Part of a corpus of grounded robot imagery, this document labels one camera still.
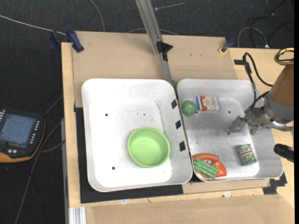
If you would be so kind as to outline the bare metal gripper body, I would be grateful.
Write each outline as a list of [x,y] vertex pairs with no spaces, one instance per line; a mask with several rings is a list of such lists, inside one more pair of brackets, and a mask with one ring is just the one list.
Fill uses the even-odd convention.
[[259,124],[260,129],[277,129],[283,132],[293,129],[293,113],[286,109],[273,110],[270,106],[249,107],[244,113],[246,123]]

